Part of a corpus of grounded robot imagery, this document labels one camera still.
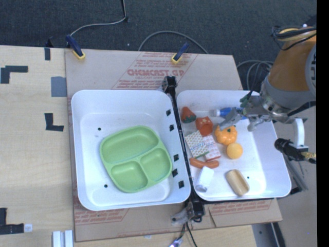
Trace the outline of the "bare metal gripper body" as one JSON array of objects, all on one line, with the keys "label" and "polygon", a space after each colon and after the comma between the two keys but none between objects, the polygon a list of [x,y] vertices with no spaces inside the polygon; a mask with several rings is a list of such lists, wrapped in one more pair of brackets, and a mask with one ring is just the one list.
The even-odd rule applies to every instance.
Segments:
[{"label": "bare metal gripper body", "polygon": [[243,103],[243,115],[250,121],[277,121],[287,123],[289,109],[275,103],[268,96],[252,95]]}]

